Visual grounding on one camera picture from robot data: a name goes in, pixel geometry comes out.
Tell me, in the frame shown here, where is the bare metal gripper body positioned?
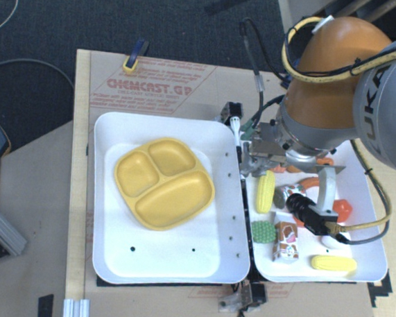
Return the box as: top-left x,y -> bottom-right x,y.
246,120 -> 332,175

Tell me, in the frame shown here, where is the yellow corn cob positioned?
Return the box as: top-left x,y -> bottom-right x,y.
309,253 -> 359,275
255,169 -> 277,215

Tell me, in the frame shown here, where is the small orange toy food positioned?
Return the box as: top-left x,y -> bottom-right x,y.
269,163 -> 303,176

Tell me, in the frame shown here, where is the small can with red print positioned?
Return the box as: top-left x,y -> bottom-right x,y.
272,181 -> 309,212

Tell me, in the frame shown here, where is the thin black and white rod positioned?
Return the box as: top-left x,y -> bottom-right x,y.
214,117 -> 269,283

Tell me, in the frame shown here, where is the orange toy carrot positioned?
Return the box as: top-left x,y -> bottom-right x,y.
298,175 -> 322,192

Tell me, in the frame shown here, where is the green bumpy toy fruit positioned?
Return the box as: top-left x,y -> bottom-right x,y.
248,219 -> 278,246

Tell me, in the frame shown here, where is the brown and white carton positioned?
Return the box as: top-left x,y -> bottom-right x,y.
270,211 -> 303,265

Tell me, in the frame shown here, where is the yellow divided plate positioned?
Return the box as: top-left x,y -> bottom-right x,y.
108,132 -> 221,237

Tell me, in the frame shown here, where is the orange toy pepper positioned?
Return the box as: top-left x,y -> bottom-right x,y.
330,198 -> 354,225

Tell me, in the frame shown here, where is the brown cardboard board red print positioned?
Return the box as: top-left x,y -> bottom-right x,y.
64,50 -> 396,317

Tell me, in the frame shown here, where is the white toy egg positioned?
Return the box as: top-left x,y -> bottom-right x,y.
319,234 -> 347,251

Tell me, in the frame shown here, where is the white plastic tray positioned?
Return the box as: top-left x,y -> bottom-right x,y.
79,109 -> 265,297
234,123 -> 396,293

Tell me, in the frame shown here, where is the black block with thin wires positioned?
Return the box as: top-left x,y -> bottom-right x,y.
238,280 -> 270,309
221,101 -> 244,125

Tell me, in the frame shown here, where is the black cylinder on white bracket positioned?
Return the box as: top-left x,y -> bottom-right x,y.
282,160 -> 346,238

